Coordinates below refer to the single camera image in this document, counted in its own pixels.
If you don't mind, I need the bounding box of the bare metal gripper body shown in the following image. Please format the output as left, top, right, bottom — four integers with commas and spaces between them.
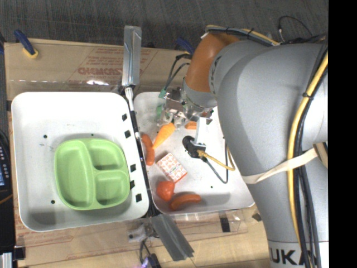
163, 87, 214, 122

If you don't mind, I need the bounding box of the orange carrot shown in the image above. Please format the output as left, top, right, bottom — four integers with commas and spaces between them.
152, 122, 177, 150

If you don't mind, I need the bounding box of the thin black and white rod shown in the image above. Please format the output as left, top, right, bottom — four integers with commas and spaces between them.
124, 86, 154, 216

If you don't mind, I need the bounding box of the orange sausage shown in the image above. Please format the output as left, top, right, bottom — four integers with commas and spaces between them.
141, 133, 155, 166
168, 193, 202, 212

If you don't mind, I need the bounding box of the white carton with orange print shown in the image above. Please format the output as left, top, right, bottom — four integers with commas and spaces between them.
156, 152, 188, 183

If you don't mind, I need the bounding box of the white plastic tray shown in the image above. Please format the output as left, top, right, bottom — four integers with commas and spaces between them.
11, 91, 150, 232
133, 91, 256, 216

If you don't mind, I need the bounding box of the green divided plate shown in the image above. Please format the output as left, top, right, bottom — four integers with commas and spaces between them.
54, 138, 131, 211

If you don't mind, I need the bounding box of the brown cardboard board, red print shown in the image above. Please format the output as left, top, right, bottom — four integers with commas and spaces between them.
3, 37, 271, 268

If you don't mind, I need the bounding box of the black cylinder on white bracket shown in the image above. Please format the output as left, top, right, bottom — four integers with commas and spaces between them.
182, 116, 214, 159

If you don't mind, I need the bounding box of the black block with thin wires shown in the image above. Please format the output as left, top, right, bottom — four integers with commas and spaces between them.
145, 254, 162, 268

